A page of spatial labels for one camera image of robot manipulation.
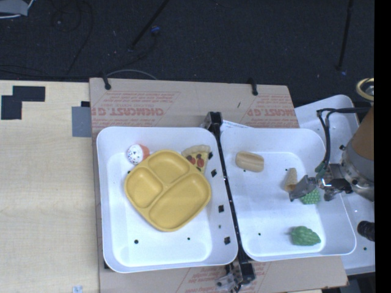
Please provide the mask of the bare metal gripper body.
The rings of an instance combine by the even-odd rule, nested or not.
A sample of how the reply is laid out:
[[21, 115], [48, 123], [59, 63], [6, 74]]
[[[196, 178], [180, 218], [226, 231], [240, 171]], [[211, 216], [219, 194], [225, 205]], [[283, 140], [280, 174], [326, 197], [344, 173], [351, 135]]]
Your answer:
[[329, 164], [317, 171], [317, 184], [323, 191], [335, 189], [338, 194], [358, 194], [369, 201], [375, 199], [374, 182], [349, 163]]

